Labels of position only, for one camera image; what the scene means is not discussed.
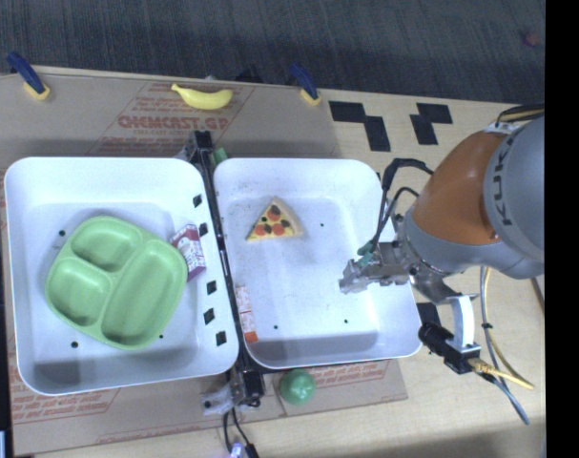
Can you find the yellow banana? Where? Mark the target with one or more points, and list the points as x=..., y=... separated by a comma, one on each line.
x=204, y=97

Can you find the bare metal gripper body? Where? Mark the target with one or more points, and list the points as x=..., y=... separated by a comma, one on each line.
x=394, y=266

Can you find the thin black and white rod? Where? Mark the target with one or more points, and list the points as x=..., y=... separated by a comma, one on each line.
x=222, y=260

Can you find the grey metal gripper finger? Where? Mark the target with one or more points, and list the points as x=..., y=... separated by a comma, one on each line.
x=350, y=285
x=356, y=268

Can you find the green round toy fruit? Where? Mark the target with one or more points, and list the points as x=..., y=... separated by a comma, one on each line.
x=297, y=387

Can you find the green divided plate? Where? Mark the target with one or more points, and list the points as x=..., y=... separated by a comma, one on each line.
x=127, y=284

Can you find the orange and white packet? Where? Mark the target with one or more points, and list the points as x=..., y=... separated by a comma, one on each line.
x=245, y=313

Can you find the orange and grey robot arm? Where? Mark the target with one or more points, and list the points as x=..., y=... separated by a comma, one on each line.
x=465, y=193

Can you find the white plastic tray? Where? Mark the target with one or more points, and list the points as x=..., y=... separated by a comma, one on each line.
x=127, y=179
x=317, y=294

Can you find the pizza slice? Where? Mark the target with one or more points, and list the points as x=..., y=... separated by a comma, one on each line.
x=272, y=224

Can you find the brown cardboard board red print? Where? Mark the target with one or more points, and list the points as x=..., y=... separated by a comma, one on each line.
x=69, y=112

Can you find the black cylinder on white bracket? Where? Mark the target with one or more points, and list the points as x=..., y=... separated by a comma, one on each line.
x=444, y=341

